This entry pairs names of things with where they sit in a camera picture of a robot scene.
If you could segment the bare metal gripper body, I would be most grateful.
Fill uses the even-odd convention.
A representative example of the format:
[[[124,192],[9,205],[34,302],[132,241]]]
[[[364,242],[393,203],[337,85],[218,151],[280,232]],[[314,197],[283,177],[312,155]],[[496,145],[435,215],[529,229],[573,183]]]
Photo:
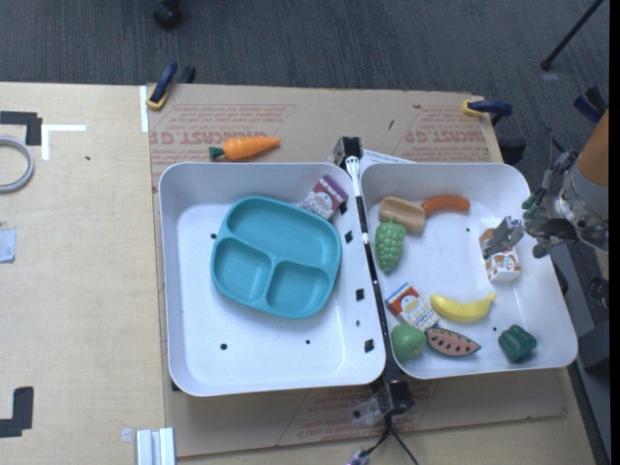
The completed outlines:
[[[586,199],[575,190],[531,194],[524,202],[524,229],[538,241],[537,258],[561,243],[578,241],[608,253],[608,206],[601,195]]]

